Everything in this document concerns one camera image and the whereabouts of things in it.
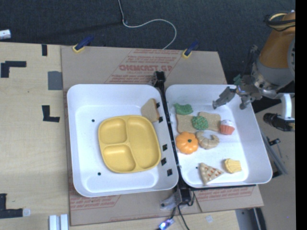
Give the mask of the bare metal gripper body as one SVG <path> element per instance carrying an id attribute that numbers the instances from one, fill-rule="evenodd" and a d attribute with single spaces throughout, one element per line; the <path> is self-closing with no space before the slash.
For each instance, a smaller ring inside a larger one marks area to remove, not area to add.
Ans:
<path id="1" fill-rule="evenodd" d="M 250 96 L 254 99 L 268 97 L 276 99 L 278 91 L 283 87 L 278 81 L 270 80 L 261 74 L 243 75 L 235 77 L 236 93 L 241 96 Z"/>

